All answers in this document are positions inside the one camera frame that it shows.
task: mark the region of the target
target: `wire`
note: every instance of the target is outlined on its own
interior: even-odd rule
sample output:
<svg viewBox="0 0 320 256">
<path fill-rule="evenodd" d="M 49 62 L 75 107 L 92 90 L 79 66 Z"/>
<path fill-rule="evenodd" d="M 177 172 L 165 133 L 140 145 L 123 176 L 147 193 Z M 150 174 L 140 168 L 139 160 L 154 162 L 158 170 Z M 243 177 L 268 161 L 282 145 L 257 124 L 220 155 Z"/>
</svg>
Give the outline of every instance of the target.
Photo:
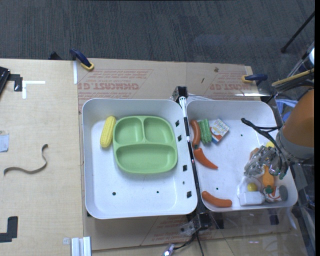
<svg viewBox="0 0 320 256">
<path fill-rule="evenodd" d="M 200 247 L 200 250 L 201 250 L 201 255 L 202 255 L 202 256 L 205 256 L 205 255 L 204 255 L 204 250 L 202 249 L 202 245 L 201 245 L 201 243 L 200 243 L 200 239 L 199 239 L 199 235 L 198 235 L 198 234 L 196 234 L 196 239 L 198 240 L 198 244 L 199 244 L 199 247 Z"/>
<path fill-rule="evenodd" d="M 197 237 L 197 235 L 198 235 L 198 233 L 193 233 L 193 234 L 192 234 L 192 237 L 191 237 L 191 239 L 190 239 L 189 241 L 186 241 L 183 245 L 181 245 L 181 246 L 179 246 L 179 247 L 174 247 L 173 249 L 174 249 L 174 250 L 178 250 L 178 249 L 180 249 L 180 248 L 182 248 L 182 247 L 185 247 L 185 246 L 190 245 L 190 244 L 193 242 L 193 240 L 195 240 L 195 238 Z"/>
<path fill-rule="evenodd" d="M 195 240 L 195 238 L 197 239 L 198 244 L 199 244 L 199 246 L 200 246 L 201 255 L 202 255 L 202 256 L 205 256 L 205 255 L 204 255 L 204 250 L 203 250 L 203 248 L 202 248 L 202 245 L 201 245 L 200 239 L 199 239 L 199 231 L 193 233 L 193 234 L 192 234 L 192 237 L 191 237 L 191 239 L 190 239 L 189 241 L 186 241 L 183 245 L 181 245 L 181 246 L 179 246 L 179 247 L 174 247 L 173 250 L 178 250 L 178 249 L 180 249 L 180 248 L 182 248 L 182 247 L 185 247 L 185 246 L 190 245 L 190 244 Z"/>
<path fill-rule="evenodd" d="M 279 155 L 281 155 L 282 157 L 280 157 L 280 163 L 279 163 L 279 169 L 282 169 L 282 165 L 283 165 L 283 159 L 285 159 L 284 154 L 282 153 L 280 147 L 278 146 L 278 144 L 276 143 L 275 139 L 269 134 L 272 131 L 275 131 L 276 129 L 281 128 L 281 126 L 275 126 L 275 127 L 261 127 L 261 126 L 255 126 L 252 122 L 246 120 L 245 118 L 241 118 L 241 121 L 247 125 L 250 126 L 251 128 L 253 128 L 257 133 L 261 134 L 262 136 L 266 137 L 268 140 L 270 140 L 274 146 L 276 147 L 276 149 L 279 152 Z"/>
</svg>

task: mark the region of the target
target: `blue clamp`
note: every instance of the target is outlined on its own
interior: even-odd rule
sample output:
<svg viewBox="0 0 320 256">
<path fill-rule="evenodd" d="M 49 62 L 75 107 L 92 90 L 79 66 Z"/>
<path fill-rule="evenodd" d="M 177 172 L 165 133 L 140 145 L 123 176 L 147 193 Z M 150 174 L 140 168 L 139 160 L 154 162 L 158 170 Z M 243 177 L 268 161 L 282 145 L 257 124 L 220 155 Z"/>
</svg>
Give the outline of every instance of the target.
<svg viewBox="0 0 320 256">
<path fill-rule="evenodd" d="M 85 68 L 88 71 L 91 71 L 94 69 L 94 64 L 90 62 L 86 56 L 83 55 L 83 53 L 77 49 L 72 48 L 70 50 L 70 53 L 72 54 L 73 57 L 78 58 L 81 61 L 81 66 Z"/>
<path fill-rule="evenodd" d="M 252 74 L 252 75 L 243 75 L 241 77 L 242 82 L 252 83 L 253 81 L 265 81 L 268 79 L 266 74 Z"/>
</svg>

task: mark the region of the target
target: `white plastic tray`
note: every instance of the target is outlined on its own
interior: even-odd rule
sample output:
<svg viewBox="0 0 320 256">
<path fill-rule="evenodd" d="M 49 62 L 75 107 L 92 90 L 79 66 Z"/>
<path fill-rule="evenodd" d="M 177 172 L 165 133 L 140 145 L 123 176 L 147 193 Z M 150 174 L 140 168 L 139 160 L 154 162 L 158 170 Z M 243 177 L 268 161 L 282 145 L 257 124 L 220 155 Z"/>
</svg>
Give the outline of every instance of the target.
<svg viewBox="0 0 320 256">
<path fill-rule="evenodd" d="M 175 134 L 178 160 L 164 173 L 121 170 L 113 146 L 101 148 L 108 116 L 157 116 Z M 172 100 L 91 99 L 82 108 L 85 206 L 97 219 L 185 215 L 197 206 L 197 192 L 181 107 Z"/>
<path fill-rule="evenodd" d="M 235 100 L 194 100 L 186 107 L 188 120 L 216 119 L 223 120 L 230 130 L 223 139 L 209 145 L 200 143 L 204 154 L 218 170 L 204 167 L 195 161 L 201 191 L 208 191 L 221 199 L 232 200 L 231 207 L 216 207 L 205 200 L 204 205 L 213 212 L 231 212 L 261 208 L 291 207 L 298 200 L 298 192 L 291 171 L 288 170 L 283 180 L 275 179 L 275 186 L 285 185 L 288 190 L 288 199 L 280 202 L 265 202 L 261 205 L 241 206 L 239 203 L 238 186 L 244 178 L 244 166 L 249 161 L 250 152 L 269 141 L 258 134 L 253 128 L 242 123 L 241 118 L 251 121 L 256 126 L 277 126 L 272 109 L 261 101 Z M 277 131 L 271 133 L 276 138 Z"/>
</svg>

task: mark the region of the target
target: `wooden table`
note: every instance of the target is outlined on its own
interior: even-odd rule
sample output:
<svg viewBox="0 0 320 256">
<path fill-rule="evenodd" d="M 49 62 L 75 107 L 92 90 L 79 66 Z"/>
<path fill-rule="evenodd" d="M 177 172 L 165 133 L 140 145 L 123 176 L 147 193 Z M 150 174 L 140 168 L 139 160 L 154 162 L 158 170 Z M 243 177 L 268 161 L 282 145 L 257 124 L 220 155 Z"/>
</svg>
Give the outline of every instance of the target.
<svg viewBox="0 0 320 256">
<path fill-rule="evenodd" d="M 0 170 L 21 167 L 35 174 L 12 170 L 0 174 L 0 233 L 9 217 L 18 217 L 17 238 L 0 243 L 0 255 L 68 256 L 68 239 L 82 238 L 83 198 L 79 136 L 78 87 L 74 62 L 62 60 L 0 59 L 0 66 L 20 74 L 27 84 L 26 99 L 8 81 L 0 96 L 0 131 L 9 134 L 7 152 L 0 153 Z M 290 232 L 201 241 L 204 255 L 306 255 L 299 226 Z M 93 251 L 97 256 L 161 255 L 166 245 Z M 174 255 L 201 255 L 194 241 Z"/>
</svg>

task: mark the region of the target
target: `toy sausage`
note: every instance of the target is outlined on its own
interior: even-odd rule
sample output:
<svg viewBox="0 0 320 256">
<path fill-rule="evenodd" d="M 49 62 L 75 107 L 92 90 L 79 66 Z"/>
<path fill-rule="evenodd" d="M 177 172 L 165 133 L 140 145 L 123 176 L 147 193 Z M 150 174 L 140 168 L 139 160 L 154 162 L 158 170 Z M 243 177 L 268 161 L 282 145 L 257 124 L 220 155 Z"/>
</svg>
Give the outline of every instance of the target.
<svg viewBox="0 0 320 256">
<path fill-rule="evenodd" d="M 192 147 L 194 149 L 197 149 L 199 147 L 200 140 L 201 140 L 200 126 L 197 120 L 191 120 L 190 124 L 193 130 Z"/>
</svg>

